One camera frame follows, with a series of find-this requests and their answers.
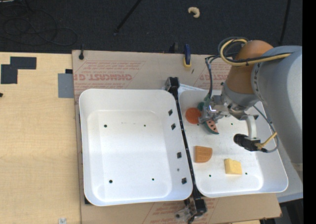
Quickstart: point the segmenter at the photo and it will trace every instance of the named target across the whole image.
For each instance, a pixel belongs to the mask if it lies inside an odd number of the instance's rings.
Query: white tray
[[[191,195],[186,150],[170,93],[89,89],[82,92],[79,108],[84,193],[91,204],[183,200]]]
[[[193,163],[193,170],[198,190],[206,197],[223,197],[242,194],[281,192],[288,186],[287,175],[278,151],[263,153],[247,151],[234,143],[237,133],[248,135],[246,121],[239,121],[233,116],[222,118],[216,124],[218,135],[211,134],[204,125],[194,125],[185,118],[188,108],[197,107],[203,101],[207,91],[184,91],[179,102],[187,142]],[[262,109],[261,102],[257,107]],[[258,114],[251,108],[247,114]],[[257,137],[264,142],[272,133],[268,123],[259,116],[256,120]],[[213,148],[213,156],[206,163],[194,162],[194,146]],[[274,149],[274,141],[265,148]],[[242,175],[225,173],[224,159],[231,158],[241,162]]]

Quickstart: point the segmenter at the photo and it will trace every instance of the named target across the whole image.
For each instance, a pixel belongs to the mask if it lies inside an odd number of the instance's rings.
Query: yellow toy cheese
[[[237,174],[237,175],[241,175],[242,174],[242,169],[241,169],[241,163],[236,161],[236,160],[232,160],[230,158],[227,158],[224,160],[225,163],[225,172],[226,174]]]

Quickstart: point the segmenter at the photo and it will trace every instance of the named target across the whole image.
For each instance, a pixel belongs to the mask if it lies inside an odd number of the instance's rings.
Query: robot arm
[[[222,94],[204,99],[200,122],[210,118],[217,122],[230,115],[251,121],[245,111],[261,101],[292,163],[302,164],[302,47],[273,48],[264,41],[245,40],[234,60],[229,61],[222,52],[222,59],[232,67]],[[247,136],[237,134],[234,141],[247,150],[256,150],[258,143],[243,137]]]

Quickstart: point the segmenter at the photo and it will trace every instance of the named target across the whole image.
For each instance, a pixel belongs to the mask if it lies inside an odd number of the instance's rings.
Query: yellow cable
[[[227,58],[224,56],[223,54],[223,51],[224,51],[224,48],[231,42],[237,42],[237,41],[241,41],[241,42],[244,42],[244,43],[247,43],[248,41],[245,40],[245,39],[231,39],[229,40],[228,42],[224,43],[223,46],[221,47],[220,49],[220,56],[221,58],[223,59],[224,62],[230,64],[230,65],[233,65],[233,66],[246,66],[246,65],[250,65],[250,64],[256,64],[256,63],[260,63],[260,62],[267,62],[267,61],[272,61],[272,60],[277,60],[277,59],[282,59],[282,58],[285,58],[287,56],[290,55],[290,53],[286,53],[286,54],[281,54],[281,55],[276,55],[276,56],[271,56],[269,58],[261,58],[260,57],[257,57],[258,59],[257,60],[253,60],[253,61],[248,61],[248,62],[231,62],[229,60],[227,60]]]
[[[258,149],[263,148],[265,145],[267,145],[267,143],[269,141],[271,141],[271,139],[273,139],[275,136],[277,135],[277,132],[275,132],[274,134],[272,134],[269,138],[267,138],[267,140],[264,143],[255,143],[255,146],[258,147]]]

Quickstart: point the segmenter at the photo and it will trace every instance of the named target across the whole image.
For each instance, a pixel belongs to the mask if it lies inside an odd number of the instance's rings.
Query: black carpet
[[[228,37],[279,46],[288,0],[15,0],[0,2],[0,51],[71,53],[73,49],[214,54]],[[200,9],[200,17],[188,13]],[[303,0],[291,0],[282,45],[302,45]]]

